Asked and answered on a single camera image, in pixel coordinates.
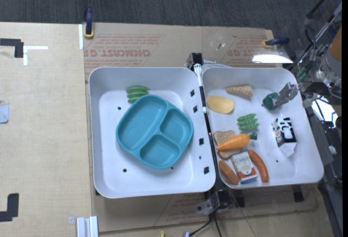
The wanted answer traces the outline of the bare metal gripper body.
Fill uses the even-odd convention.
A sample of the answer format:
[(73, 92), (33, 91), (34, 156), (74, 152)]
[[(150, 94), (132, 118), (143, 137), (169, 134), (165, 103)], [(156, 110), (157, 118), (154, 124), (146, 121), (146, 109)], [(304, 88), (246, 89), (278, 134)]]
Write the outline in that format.
[(298, 83), (303, 93), (318, 93), (321, 95), (341, 95), (341, 71), (312, 67), (309, 71), (303, 68), (298, 72)]

